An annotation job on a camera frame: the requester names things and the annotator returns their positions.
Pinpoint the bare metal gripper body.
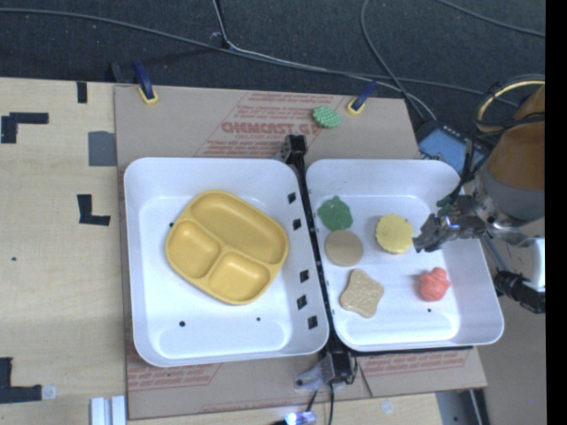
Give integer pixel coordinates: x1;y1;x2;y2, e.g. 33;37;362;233
440;194;535;245

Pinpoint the yellow round biscuit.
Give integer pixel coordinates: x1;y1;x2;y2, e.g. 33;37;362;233
374;213;415;256

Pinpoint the orange lumpy toy food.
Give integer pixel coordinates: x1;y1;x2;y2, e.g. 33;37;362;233
417;267;452;303

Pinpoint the tan round biscuit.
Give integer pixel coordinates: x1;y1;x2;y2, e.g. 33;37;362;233
322;229;365;268

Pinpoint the tan wavy cracker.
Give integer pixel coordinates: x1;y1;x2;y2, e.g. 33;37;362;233
338;268;385;320

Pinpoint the white plastic tray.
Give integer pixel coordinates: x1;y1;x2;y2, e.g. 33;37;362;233
305;158;506;352
122;156;331;368

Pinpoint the green toy broccoli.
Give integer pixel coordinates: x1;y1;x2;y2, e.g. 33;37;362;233
315;195;354;233

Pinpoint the thin black rod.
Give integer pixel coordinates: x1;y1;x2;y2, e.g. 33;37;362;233
292;151;341;359

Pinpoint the green checked biscuit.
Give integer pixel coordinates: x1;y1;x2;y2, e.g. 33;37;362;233
311;105;343;129

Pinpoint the yellow divided plate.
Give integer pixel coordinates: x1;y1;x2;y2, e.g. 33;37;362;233
164;189;291;306

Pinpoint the brown cardboard board red print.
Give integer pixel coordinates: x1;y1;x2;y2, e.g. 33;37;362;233
113;84;489;421

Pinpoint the black cylinder on white bracket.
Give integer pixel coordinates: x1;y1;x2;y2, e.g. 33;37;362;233
493;236;546;315

